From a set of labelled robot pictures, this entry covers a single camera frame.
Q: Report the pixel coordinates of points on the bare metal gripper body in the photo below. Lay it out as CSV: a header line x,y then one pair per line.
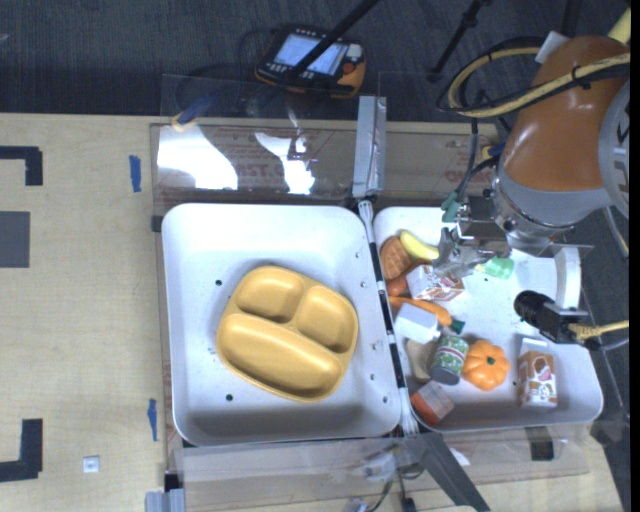
x,y
482,225

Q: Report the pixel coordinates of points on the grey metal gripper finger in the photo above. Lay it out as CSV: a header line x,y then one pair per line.
x,y
465,264
446,246

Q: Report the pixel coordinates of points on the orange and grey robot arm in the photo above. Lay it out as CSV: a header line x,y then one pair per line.
x,y
550,140

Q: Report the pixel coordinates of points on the yellow banana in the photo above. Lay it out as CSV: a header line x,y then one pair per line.
x,y
417,246

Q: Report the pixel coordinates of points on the light green bottle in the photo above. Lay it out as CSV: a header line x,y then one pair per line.
x,y
500,268

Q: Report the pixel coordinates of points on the white and orange carton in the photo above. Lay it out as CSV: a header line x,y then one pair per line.
x,y
427,285

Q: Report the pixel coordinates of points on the white plastic tray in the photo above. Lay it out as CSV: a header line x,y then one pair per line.
x,y
492,310
200,300

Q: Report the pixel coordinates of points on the brown waffle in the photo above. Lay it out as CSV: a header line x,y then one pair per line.
x,y
394,257

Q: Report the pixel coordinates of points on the orange sausage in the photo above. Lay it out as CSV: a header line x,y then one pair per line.
x,y
397,286

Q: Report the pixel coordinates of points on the thin black and white rod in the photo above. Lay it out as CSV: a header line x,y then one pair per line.
x,y
382,285

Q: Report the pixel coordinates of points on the white bottle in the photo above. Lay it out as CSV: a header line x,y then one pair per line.
x,y
415,324

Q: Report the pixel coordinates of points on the green and white can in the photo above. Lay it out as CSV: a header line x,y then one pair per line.
x,y
449,357

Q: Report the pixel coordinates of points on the tan bread slice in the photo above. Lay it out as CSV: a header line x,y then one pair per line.
x,y
419,357

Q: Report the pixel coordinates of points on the orange pumpkin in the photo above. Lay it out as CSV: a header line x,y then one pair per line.
x,y
485,367

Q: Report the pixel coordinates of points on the brown and white carton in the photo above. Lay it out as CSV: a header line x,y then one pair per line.
x,y
537,375

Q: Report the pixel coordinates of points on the yellow divided plate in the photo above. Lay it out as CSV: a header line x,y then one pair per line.
x,y
280,345

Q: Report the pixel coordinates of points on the black cylinder on white bracket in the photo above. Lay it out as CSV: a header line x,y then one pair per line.
x,y
555,317

